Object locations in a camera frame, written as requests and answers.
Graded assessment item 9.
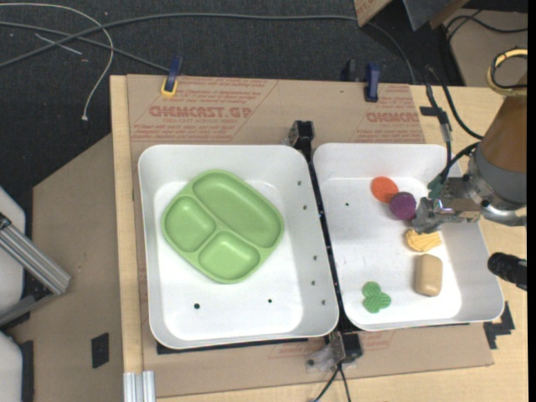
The brown cardboard board, red print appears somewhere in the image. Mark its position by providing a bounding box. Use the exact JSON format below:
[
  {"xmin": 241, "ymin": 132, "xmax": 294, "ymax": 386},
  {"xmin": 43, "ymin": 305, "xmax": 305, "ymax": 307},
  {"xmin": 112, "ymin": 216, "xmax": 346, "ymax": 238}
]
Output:
[{"xmin": 125, "ymin": 73, "xmax": 496, "ymax": 398}]

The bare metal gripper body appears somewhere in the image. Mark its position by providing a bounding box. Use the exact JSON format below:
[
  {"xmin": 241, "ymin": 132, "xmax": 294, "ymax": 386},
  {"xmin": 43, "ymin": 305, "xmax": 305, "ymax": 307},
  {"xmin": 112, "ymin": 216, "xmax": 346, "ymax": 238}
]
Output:
[{"xmin": 435, "ymin": 176, "xmax": 483, "ymax": 225}]

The tan toy bread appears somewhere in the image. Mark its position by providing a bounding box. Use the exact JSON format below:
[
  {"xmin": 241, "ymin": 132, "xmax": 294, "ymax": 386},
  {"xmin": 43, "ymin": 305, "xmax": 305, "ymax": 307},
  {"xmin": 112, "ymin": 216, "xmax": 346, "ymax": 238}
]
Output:
[{"xmin": 414, "ymin": 253, "xmax": 445, "ymax": 298}]

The green clover-shaped toy food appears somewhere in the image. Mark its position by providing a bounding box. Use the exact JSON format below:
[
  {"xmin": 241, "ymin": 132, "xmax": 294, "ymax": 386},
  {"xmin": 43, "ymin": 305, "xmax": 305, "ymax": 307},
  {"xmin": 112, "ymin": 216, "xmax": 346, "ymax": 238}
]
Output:
[{"xmin": 361, "ymin": 281, "xmax": 393, "ymax": 314}]

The black block with thin wires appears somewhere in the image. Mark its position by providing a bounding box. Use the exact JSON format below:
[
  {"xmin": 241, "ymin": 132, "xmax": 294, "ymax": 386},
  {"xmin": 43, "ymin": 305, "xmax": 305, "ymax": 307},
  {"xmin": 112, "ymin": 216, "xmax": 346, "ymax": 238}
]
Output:
[
  {"xmin": 324, "ymin": 332, "xmax": 363, "ymax": 369},
  {"xmin": 286, "ymin": 119, "xmax": 316, "ymax": 151}
]

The orange round slice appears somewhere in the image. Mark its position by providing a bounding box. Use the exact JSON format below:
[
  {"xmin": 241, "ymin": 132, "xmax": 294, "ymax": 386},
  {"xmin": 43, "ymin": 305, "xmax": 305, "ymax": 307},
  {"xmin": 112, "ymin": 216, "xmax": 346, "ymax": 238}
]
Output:
[{"xmin": 370, "ymin": 176, "xmax": 400, "ymax": 204}]

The black cylinder on white bracket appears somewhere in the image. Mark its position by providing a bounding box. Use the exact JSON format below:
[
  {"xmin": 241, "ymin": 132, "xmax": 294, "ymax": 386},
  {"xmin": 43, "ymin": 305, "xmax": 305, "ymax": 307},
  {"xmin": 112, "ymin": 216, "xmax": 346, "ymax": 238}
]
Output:
[{"xmin": 480, "ymin": 201, "xmax": 528, "ymax": 291}]

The purple round toy food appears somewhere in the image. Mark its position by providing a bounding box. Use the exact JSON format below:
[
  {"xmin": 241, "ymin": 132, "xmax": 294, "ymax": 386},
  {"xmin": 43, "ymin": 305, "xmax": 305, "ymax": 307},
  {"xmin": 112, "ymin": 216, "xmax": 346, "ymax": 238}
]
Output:
[{"xmin": 389, "ymin": 191, "xmax": 418, "ymax": 222}]

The yellow ridged toy food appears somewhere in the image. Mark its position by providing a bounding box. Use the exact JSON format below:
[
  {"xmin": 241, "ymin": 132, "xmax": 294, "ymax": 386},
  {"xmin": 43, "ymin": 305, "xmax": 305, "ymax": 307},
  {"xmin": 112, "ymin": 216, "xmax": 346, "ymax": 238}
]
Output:
[{"xmin": 404, "ymin": 229, "xmax": 443, "ymax": 253}]

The white plastic tray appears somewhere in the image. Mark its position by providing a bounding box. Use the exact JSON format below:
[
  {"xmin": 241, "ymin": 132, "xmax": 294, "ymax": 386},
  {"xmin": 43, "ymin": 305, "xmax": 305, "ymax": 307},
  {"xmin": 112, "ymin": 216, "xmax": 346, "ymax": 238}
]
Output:
[
  {"xmin": 312, "ymin": 142, "xmax": 506, "ymax": 332},
  {"xmin": 137, "ymin": 143, "xmax": 341, "ymax": 350}
]

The green divided plate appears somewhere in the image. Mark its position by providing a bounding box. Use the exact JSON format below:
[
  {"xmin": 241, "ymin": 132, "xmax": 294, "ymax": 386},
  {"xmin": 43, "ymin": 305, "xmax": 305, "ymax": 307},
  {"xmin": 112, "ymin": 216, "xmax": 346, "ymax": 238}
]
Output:
[{"xmin": 161, "ymin": 169, "xmax": 286, "ymax": 286}]

